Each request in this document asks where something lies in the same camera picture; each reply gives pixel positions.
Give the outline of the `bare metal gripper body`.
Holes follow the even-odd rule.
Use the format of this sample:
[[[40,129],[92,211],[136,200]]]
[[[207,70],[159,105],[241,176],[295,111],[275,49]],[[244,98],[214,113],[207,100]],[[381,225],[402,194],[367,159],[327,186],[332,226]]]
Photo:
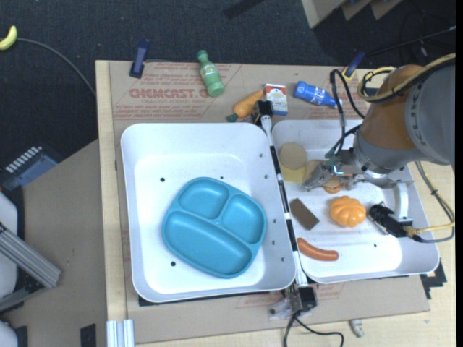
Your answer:
[[[392,170],[384,169],[365,157],[358,149],[342,150],[335,158],[334,173],[343,183],[344,175],[363,174],[365,181],[381,189],[391,189],[398,184],[390,177]]]

